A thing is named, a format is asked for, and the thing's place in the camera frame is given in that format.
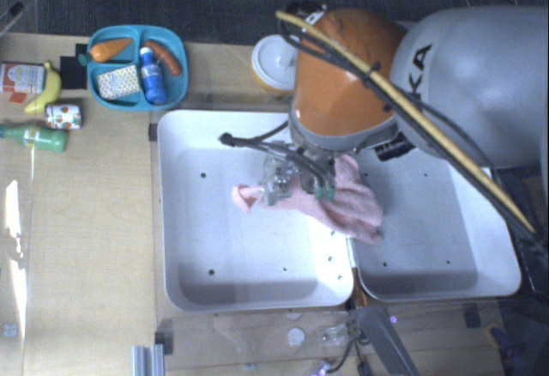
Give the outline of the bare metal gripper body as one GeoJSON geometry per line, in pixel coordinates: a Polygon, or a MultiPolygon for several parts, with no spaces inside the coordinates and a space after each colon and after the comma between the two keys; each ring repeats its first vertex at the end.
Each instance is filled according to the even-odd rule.
{"type": "Polygon", "coordinates": [[[286,143],[266,143],[262,150],[267,154],[260,182],[266,204],[274,205],[291,197],[293,181],[316,199],[333,199],[336,185],[333,157],[312,154],[286,143]]]}

